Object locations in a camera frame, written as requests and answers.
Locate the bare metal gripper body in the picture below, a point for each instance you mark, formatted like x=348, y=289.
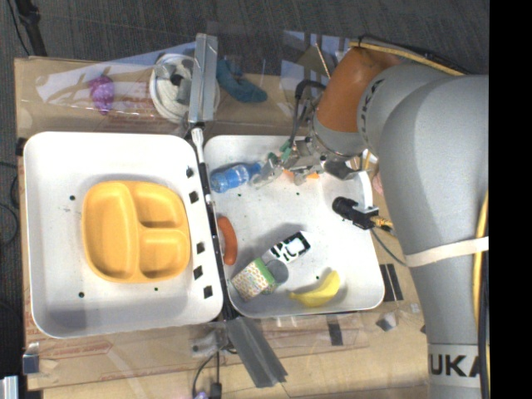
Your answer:
x=307, y=156

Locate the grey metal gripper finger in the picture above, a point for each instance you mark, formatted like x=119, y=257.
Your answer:
x=266, y=173
x=300, y=177

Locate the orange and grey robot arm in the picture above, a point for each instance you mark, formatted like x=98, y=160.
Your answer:
x=428, y=173

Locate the orange carrot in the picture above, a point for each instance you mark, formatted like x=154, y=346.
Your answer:
x=314, y=175

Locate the blue clear plastic bottle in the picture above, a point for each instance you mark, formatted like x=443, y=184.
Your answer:
x=230, y=177

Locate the white plastic tray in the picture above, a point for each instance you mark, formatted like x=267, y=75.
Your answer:
x=266, y=210
x=54, y=231

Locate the black and white carton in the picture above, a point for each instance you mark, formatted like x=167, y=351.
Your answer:
x=291, y=245

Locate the orange sausage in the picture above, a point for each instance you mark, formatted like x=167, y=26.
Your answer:
x=228, y=239

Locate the dark teal cloth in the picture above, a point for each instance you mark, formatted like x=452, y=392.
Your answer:
x=243, y=85

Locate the patterned can with green rim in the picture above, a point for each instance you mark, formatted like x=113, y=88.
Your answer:
x=251, y=281

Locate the yellow banana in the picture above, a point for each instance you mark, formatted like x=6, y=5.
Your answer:
x=320, y=294

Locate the yellow divided plate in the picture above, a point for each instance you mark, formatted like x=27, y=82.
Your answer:
x=112, y=231

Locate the purple grapes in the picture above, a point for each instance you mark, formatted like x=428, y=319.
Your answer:
x=102, y=94

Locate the black cylinder on white bracket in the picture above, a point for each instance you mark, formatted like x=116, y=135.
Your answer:
x=353, y=211

